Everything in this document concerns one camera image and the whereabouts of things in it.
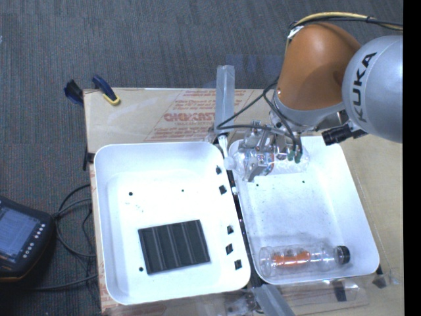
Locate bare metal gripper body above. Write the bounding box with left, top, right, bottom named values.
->
left=242, top=119, right=291, bottom=163

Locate clear plastic bottle white cap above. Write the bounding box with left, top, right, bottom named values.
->
left=223, top=145, right=310, bottom=181

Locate brown cardboard board red print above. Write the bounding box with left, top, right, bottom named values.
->
left=82, top=87, right=403, bottom=313

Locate white plastic tray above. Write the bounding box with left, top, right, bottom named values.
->
left=228, top=136, right=381, bottom=286
left=93, top=141, right=252, bottom=306

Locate clear plastic bottle black cap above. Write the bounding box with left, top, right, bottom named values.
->
left=258, top=244, right=351, bottom=278

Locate black ribbed rectangular pad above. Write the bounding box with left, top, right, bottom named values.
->
left=137, top=219, right=212, bottom=275

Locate black cylinder on white bracket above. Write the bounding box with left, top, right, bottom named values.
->
left=321, top=122, right=368, bottom=147

